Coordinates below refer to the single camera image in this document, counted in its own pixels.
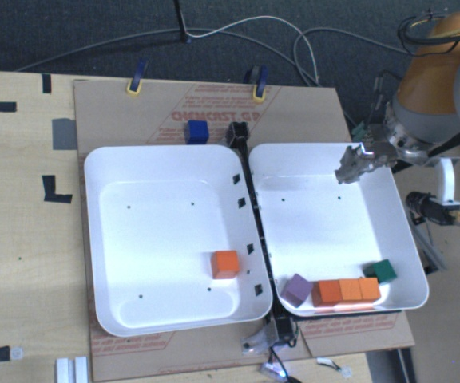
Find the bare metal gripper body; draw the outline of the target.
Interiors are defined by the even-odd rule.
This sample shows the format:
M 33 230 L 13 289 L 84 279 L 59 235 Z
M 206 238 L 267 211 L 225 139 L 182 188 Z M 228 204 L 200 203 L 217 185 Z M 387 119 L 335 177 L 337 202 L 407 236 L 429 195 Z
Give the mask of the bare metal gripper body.
M 412 136 L 398 122 L 370 124 L 364 137 L 364 154 L 377 167 L 400 163 L 422 165 L 428 160 L 428 144 Z

